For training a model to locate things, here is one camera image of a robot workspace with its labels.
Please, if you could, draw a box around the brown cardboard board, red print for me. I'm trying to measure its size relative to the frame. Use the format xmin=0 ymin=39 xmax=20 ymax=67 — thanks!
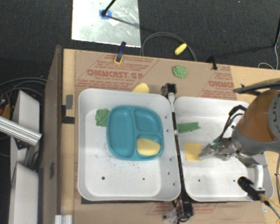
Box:
xmin=65 ymin=50 xmax=276 ymax=224

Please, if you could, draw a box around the green toy bean pod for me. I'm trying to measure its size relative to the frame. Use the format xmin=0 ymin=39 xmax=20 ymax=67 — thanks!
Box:
xmin=176 ymin=121 xmax=201 ymax=135

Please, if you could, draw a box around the blue divided plate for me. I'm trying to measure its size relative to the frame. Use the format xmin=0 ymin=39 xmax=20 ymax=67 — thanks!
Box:
xmin=104 ymin=103 xmax=167 ymax=162

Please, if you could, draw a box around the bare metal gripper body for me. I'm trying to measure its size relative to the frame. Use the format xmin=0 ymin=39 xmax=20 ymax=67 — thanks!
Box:
xmin=212 ymin=137 xmax=243 ymax=162

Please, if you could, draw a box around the black block with thin wires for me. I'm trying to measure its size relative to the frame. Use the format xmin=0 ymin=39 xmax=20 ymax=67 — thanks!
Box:
xmin=161 ymin=82 xmax=178 ymax=97
xmin=170 ymin=198 xmax=195 ymax=222

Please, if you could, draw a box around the white plastic tray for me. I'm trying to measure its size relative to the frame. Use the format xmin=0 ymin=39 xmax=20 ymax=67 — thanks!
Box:
xmin=72 ymin=87 xmax=187 ymax=206
xmin=167 ymin=95 xmax=280 ymax=207

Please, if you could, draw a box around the thin black and white rod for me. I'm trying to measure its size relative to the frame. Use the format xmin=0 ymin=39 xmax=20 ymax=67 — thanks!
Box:
xmin=161 ymin=92 xmax=196 ymax=207

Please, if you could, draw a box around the green dotted round toy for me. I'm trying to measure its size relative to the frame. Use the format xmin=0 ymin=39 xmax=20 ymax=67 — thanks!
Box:
xmin=171 ymin=64 xmax=189 ymax=79

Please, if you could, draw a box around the yellow oval toy food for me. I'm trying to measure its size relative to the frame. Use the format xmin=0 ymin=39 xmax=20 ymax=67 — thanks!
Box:
xmin=136 ymin=138 xmax=162 ymax=157
xmin=132 ymin=82 xmax=150 ymax=94

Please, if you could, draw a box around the yellow toy corn cob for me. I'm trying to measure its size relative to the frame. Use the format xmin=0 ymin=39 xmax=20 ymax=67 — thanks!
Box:
xmin=174 ymin=42 xmax=188 ymax=57

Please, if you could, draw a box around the green toy lettuce leaf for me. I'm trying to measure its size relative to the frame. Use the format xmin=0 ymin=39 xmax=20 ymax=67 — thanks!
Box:
xmin=94 ymin=107 xmax=111 ymax=128

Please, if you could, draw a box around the black cylinder on white bracket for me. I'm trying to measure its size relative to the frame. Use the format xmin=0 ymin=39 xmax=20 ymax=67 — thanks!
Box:
xmin=236 ymin=163 xmax=268 ymax=202

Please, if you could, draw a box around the yellow toy cheese slice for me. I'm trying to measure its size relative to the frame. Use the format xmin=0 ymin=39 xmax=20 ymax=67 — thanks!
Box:
xmin=182 ymin=141 xmax=205 ymax=162

